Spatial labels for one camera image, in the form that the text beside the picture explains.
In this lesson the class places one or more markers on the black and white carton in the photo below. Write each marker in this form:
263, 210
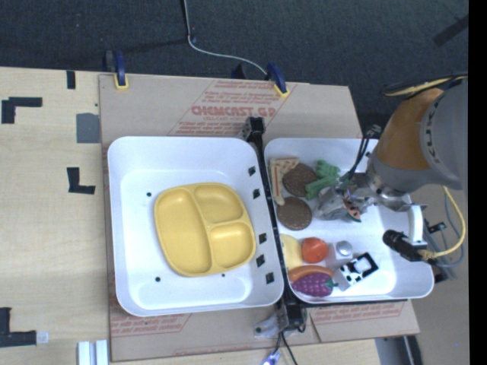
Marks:
357, 272

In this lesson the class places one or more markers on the orange toy fruit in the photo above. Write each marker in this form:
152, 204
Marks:
314, 250

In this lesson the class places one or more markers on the black cylinder on white bracket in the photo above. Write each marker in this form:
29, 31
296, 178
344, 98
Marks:
403, 243

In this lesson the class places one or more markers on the yellow banana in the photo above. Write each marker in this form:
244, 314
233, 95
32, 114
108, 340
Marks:
291, 249

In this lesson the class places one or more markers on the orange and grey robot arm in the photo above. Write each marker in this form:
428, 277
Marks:
426, 135

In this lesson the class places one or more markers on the white plastic tray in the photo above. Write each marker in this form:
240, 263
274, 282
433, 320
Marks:
190, 299
380, 242

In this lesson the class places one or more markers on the green broccoli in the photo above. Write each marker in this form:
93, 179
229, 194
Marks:
323, 177

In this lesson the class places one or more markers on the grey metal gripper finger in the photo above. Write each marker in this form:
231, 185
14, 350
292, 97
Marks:
331, 195
329, 210

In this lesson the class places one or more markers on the toy pizza slice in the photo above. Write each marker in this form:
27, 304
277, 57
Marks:
279, 169

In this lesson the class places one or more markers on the yellow divided plate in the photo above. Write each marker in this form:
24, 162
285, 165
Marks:
182, 226

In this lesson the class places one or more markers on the thin black rod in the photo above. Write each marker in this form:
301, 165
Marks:
271, 204

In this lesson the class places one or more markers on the small silver can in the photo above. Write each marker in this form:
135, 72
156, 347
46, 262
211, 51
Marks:
344, 248

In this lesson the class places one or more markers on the brown cardboard board, red print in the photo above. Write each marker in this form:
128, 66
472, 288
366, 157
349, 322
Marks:
152, 108

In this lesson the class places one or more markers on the red watermelon slice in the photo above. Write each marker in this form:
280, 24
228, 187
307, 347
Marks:
352, 211

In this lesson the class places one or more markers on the brown round biscuit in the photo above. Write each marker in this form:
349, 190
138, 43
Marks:
298, 179
293, 213

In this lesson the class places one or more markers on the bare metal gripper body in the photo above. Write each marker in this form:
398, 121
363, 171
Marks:
367, 190

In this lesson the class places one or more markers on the purple grapes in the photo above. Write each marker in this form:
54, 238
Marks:
314, 285

